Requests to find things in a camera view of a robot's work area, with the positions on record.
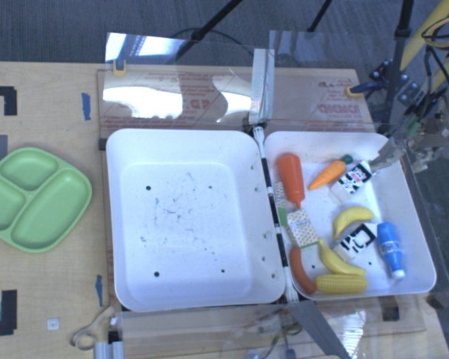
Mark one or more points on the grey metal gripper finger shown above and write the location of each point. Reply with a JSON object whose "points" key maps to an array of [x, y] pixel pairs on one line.
{"points": [[391, 148], [385, 164]]}

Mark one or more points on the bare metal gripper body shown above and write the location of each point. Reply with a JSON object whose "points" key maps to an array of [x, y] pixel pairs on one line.
{"points": [[428, 135]]}

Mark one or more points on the white plastic tray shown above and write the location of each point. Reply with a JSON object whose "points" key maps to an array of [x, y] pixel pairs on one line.
{"points": [[393, 200], [187, 215]]}

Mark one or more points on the black and white milk carton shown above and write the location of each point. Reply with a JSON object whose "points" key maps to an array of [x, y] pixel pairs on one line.
{"points": [[349, 182], [355, 242]]}

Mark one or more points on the orange carrot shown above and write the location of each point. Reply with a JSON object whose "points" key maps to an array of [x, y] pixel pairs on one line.
{"points": [[327, 174]]}

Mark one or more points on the yellow banana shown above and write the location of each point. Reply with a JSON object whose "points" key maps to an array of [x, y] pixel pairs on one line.
{"points": [[335, 262], [349, 217]]}

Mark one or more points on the blue bottle white cap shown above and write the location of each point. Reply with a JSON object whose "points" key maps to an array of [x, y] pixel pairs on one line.
{"points": [[389, 245]]}

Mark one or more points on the brown cardboard board red print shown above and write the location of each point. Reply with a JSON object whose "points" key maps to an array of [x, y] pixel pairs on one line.
{"points": [[333, 88]]}

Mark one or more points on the orange squeeze bottle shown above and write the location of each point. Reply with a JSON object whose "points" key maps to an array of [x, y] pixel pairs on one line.
{"points": [[290, 174]]}

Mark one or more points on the white and orange cracker packet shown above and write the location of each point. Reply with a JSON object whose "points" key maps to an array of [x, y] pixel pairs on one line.
{"points": [[280, 194], [303, 230]]}

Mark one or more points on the black tripod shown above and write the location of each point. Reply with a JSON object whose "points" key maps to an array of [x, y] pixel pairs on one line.
{"points": [[402, 32]]}

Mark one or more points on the thin black and white rod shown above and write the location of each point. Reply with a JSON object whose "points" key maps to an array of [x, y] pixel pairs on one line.
{"points": [[271, 196]]}

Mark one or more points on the yellow corn cob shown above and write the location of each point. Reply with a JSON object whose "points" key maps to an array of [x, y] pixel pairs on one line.
{"points": [[340, 283]]}

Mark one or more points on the orange-brown sausage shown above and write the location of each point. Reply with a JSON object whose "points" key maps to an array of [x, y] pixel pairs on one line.
{"points": [[299, 267]]}

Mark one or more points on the green divided plate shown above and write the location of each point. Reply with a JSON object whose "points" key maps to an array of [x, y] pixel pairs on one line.
{"points": [[41, 204]]}

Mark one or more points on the small white square tile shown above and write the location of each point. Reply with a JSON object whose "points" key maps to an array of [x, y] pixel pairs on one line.
{"points": [[53, 324]]}

